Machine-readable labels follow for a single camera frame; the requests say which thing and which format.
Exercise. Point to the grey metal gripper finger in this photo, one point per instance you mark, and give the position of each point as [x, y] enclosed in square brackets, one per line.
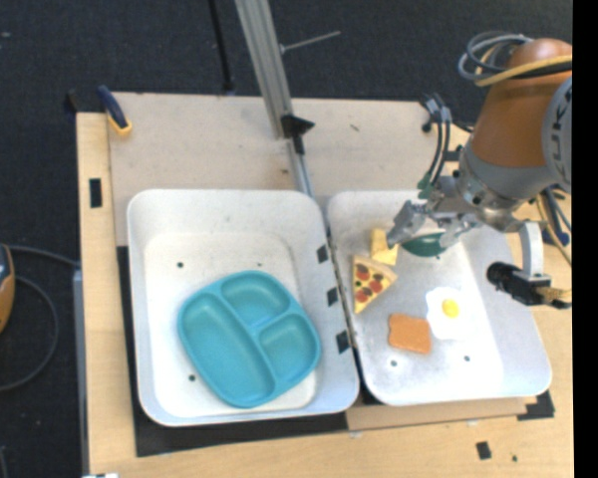
[407, 221]
[456, 229]

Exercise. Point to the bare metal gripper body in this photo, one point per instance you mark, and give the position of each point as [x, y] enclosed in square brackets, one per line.
[478, 207]

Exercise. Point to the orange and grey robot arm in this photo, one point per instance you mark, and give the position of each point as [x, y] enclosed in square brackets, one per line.
[515, 117]

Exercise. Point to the green bowl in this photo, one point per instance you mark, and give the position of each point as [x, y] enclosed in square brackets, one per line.
[421, 248]

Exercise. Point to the yellow toy cheese wedge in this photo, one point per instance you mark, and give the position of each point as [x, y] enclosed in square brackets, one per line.
[381, 249]

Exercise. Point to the toy pizza slice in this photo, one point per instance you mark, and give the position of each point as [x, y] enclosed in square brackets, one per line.
[369, 282]

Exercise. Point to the white toy fried egg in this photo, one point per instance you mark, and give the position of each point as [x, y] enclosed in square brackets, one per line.
[448, 314]

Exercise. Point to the orange toy toast slice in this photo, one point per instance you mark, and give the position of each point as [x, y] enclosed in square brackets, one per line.
[409, 334]

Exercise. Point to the white plastic tray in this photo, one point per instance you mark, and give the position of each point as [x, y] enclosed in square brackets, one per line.
[229, 217]
[468, 371]

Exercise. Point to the blue divided plate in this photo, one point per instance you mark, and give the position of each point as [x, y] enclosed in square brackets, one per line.
[239, 341]

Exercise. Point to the brown cardboard board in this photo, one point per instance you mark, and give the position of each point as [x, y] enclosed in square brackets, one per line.
[204, 147]

